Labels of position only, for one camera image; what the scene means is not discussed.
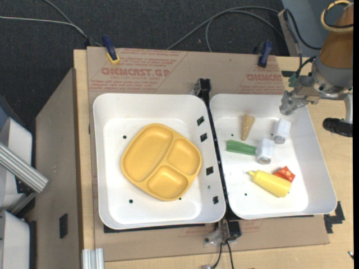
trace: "yellow bottle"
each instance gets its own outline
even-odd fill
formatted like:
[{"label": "yellow bottle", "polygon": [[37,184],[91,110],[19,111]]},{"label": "yellow bottle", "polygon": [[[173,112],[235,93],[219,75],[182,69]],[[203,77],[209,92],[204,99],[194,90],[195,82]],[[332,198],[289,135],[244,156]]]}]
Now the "yellow bottle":
[{"label": "yellow bottle", "polygon": [[278,197],[285,197],[291,188],[290,181],[270,173],[266,173],[265,171],[250,171],[249,174],[252,175],[253,181],[256,184],[262,186]]}]

